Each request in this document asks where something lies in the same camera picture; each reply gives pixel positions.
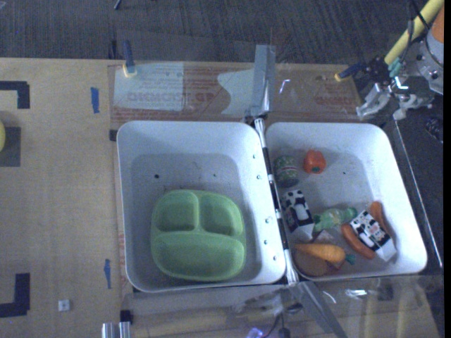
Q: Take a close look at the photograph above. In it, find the orange-brown sausage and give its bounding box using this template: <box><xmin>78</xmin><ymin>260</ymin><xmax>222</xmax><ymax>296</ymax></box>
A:
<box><xmin>340</xmin><ymin>223</ymin><xmax>376</xmax><ymax>261</ymax></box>
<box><xmin>369</xmin><ymin>201</ymin><xmax>393</xmax><ymax>236</ymax></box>

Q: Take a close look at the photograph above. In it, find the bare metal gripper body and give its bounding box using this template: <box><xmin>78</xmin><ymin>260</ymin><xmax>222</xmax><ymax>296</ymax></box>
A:
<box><xmin>387</xmin><ymin>43</ymin><xmax>445</xmax><ymax>100</ymax></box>

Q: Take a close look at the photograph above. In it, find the orange bell pepper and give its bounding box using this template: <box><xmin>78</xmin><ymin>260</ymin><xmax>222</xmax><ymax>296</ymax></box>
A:
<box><xmin>303</xmin><ymin>149</ymin><xmax>328</xmax><ymax>175</ymax></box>

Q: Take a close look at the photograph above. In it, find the brown cardboard board, red print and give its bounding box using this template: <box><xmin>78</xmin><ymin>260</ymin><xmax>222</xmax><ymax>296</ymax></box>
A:
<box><xmin>107</xmin><ymin>61</ymin><xmax>366</xmax><ymax>295</ymax></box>

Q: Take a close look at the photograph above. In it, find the green divided plate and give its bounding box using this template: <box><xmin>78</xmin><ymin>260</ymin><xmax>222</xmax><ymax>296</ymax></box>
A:
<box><xmin>150</xmin><ymin>188</ymin><xmax>247</xmax><ymax>283</ymax></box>

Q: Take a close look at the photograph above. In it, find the orange carrot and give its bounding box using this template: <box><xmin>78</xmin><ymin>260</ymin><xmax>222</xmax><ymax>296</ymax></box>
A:
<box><xmin>293</xmin><ymin>243</ymin><xmax>357</xmax><ymax>265</ymax></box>

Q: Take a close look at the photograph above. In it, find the green plastic bottle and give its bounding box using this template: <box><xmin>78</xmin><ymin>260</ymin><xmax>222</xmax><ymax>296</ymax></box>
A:
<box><xmin>312</xmin><ymin>206</ymin><xmax>359</xmax><ymax>233</ymax></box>

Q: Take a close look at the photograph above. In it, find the pale triangular slice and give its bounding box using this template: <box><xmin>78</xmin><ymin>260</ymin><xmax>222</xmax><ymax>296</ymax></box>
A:
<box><xmin>312</xmin><ymin>230</ymin><xmax>336</xmax><ymax>245</ymax></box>

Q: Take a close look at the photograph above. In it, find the white plastic tray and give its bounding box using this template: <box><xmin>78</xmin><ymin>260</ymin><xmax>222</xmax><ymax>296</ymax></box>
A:
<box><xmin>264</xmin><ymin>121</ymin><xmax>429</xmax><ymax>282</ymax></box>
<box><xmin>116</xmin><ymin>120</ymin><xmax>287</xmax><ymax>294</ymax></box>

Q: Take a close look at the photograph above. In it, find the round brown biscuit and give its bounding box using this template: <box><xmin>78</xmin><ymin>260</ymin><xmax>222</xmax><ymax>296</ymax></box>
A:
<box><xmin>294</xmin><ymin>250</ymin><xmax>334</xmax><ymax>278</ymax></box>

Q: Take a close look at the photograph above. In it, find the green can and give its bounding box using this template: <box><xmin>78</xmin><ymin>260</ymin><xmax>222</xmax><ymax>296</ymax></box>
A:
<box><xmin>273</xmin><ymin>154</ymin><xmax>300</xmax><ymax>189</ymax></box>

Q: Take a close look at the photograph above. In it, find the cow print milk carton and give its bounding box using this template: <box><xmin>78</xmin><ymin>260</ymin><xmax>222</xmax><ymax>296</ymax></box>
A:
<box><xmin>350</xmin><ymin>209</ymin><xmax>397</xmax><ymax>263</ymax></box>
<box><xmin>280</xmin><ymin>189</ymin><xmax>316</xmax><ymax>241</ymax></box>

